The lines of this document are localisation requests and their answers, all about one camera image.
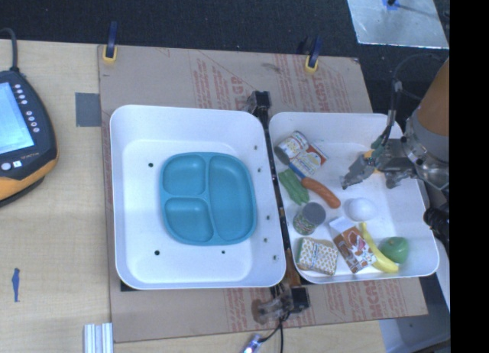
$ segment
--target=banana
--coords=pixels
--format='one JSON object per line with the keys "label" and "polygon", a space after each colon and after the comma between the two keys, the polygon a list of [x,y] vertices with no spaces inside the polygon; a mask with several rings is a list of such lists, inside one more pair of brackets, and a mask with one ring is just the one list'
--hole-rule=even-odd
{"label": "banana", "polygon": [[361,222],[360,227],[361,227],[361,233],[365,241],[370,246],[372,252],[377,258],[377,261],[374,262],[372,266],[386,273],[397,273],[397,271],[399,271],[399,266],[395,262],[391,261],[384,254],[382,254],[381,250],[378,249],[377,245],[374,243],[374,239],[372,239],[370,233],[367,231],[367,223]]}

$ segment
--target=cardboard sheet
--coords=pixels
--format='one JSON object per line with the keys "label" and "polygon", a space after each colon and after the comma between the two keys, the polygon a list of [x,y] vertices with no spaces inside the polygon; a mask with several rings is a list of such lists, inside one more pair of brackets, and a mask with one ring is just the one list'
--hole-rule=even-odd
{"label": "cardboard sheet", "polygon": [[[156,47],[118,47],[105,63],[99,47],[105,207],[113,335],[116,342],[272,329],[251,312],[269,301],[268,288],[136,291],[115,269],[109,119],[127,104],[243,109],[255,91],[269,91],[278,112],[371,112],[356,59],[320,57],[314,74],[305,56]],[[418,278],[307,285],[311,307],[285,327],[427,314]]]}

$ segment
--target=wooden table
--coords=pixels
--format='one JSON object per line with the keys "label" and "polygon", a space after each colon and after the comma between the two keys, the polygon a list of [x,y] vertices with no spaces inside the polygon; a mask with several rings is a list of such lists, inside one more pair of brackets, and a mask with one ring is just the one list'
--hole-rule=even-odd
{"label": "wooden table", "polygon": [[[97,45],[18,42],[18,66],[57,130],[60,159],[0,209],[0,351],[83,351],[83,326],[111,322],[100,127],[77,127],[76,92],[99,93]],[[0,40],[0,70],[11,42]],[[20,270],[18,302],[11,278]],[[248,332],[115,344],[115,352],[240,352]],[[280,350],[277,333],[260,353]],[[284,331],[284,351],[384,351],[377,321]]]}

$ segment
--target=screen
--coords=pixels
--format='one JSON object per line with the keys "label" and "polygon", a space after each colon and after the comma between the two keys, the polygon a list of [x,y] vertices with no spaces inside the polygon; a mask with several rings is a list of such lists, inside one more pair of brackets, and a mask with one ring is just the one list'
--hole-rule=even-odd
{"label": "screen", "polygon": [[34,145],[8,83],[0,83],[0,154]]}

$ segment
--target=chocolate milk carton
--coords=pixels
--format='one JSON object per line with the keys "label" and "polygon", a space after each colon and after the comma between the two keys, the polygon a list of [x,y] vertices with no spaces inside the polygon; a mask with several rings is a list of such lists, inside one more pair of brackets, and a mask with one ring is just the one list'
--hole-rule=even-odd
{"label": "chocolate milk carton", "polygon": [[377,261],[372,249],[352,220],[339,217],[329,223],[333,242],[352,273]]}

